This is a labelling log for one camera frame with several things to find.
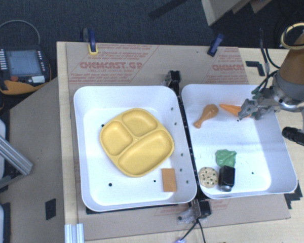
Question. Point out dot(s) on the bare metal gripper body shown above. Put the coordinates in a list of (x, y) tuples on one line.
[(269, 100)]

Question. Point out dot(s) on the brown cardboard board red print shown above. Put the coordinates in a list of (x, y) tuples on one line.
[(131, 64)]

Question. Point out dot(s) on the beige chocolate chip biscuit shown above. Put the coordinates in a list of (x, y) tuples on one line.
[(207, 177)]

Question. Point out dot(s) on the black cylinder on white bracket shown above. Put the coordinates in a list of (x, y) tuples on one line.
[(294, 135)]

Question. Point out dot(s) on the thin black rod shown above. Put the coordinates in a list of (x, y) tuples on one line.
[(186, 125)]

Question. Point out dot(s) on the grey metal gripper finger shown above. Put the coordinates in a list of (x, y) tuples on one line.
[(247, 107), (261, 113)]

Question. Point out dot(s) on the green lettuce leaf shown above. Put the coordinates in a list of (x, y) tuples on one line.
[(226, 157)]

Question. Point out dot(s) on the orange cheese slice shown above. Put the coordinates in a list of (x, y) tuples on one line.
[(169, 180)]

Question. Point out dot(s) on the brown chicken drumstick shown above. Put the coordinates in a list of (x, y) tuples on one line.
[(207, 113)]

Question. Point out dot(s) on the white plastic tray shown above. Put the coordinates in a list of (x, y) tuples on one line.
[(96, 186), (243, 140)]

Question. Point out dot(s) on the orange carrot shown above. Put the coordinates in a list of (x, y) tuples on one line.
[(230, 108)]

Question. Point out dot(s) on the yellow divided plate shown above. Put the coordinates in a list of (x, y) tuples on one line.
[(139, 145)]

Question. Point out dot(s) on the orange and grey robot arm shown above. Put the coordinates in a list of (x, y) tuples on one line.
[(294, 59)]

